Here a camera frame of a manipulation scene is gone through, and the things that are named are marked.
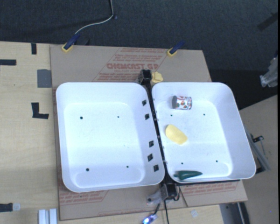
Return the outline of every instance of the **blue clamp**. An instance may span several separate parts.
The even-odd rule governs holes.
[[[61,49],[65,53],[69,52],[73,48],[73,44],[79,39],[80,33],[74,34],[67,43],[65,43]]]
[[[185,44],[185,41],[180,41],[174,47],[170,48],[167,51],[167,55],[170,57],[174,56],[177,53],[177,50],[180,49],[184,44]]]

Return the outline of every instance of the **cardboard sheet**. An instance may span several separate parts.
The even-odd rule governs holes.
[[[50,46],[61,220],[155,209],[155,206],[147,205],[146,198],[158,190],[158,185],[80,194],[73,193],[64,186],[55,92],[60,84],[66,82],[134,82],[141,69],[161,73],[163,82],[211,82],[202,51],[179,50],[174,57],[167,56],[166,51],[166,49],[74,46],[72,51],[64,53],[61,45]],[[183,186],[181,190],[182,198],[177,202],[170,202],[169,209],[247,199],[241,181],[195,184]]]

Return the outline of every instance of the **soda can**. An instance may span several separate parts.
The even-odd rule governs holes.
[[[192,108],[192,98],[187,96],[173,96],[172,108],[179,110],[189,110]]]

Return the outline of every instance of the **yellow sponge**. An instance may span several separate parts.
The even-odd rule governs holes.
[[[168,139],[177,144],[183,144],[188,140],[188,137],[174,125],[168,125],[165,129],[165,134]]]
[[[153,83],[159,83],[159,82],[162,82],[163,81],[163,77],[162,77],[162,74],[159,73],[159,72],[152,72],[152,82]]]

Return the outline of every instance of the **blue light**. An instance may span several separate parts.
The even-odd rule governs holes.
[[[148,223],[149,223],[149,218],[147,217],[143,220],[143,224],[148,224]]]

